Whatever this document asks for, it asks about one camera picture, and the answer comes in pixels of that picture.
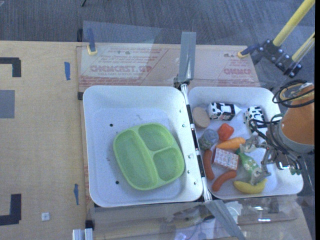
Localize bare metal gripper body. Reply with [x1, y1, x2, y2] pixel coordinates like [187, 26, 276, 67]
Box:
[272, 149, 301, 172]

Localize green bottle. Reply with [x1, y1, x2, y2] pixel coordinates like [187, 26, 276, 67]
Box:
[236, 148, 263, 183]

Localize white plastic tray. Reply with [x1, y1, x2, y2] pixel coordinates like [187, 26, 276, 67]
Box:
[82, 85, 204, 208]
[187, 86, 305, 200]

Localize yellow banana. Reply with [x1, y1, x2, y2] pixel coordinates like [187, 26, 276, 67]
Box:
[233, 178, 268, 195]

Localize clear plastic bottle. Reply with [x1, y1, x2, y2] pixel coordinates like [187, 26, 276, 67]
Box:
[239, 135, 262, 154]

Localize red sausage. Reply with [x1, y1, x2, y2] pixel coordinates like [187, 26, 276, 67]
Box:
[211, 170, 238, 192]
[202, 149, 215, 181]

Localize orange and white packet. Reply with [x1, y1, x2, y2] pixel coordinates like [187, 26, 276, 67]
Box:
[212, 147, 240, 171]

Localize orange carrot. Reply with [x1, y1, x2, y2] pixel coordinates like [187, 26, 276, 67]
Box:
[215, 136, 247, 150]

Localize short cow print carton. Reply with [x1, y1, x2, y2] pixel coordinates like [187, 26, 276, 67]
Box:
[244, 105, 268, 135]

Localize red pepper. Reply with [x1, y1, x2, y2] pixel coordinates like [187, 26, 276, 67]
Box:
[216, 122, 235, 142]

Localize grey purple grapes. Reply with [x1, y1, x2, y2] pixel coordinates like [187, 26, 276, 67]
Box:
[198, 128, 220, 152]

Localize long cow print carton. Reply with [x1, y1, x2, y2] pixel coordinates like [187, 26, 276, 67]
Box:
[206, 102, 243, 122]

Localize tan round biscuit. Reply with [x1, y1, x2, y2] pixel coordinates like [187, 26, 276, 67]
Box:
[191, 106, 211, 129]

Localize green divided plate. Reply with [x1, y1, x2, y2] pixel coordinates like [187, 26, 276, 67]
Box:
[112, 122, 186, 191]

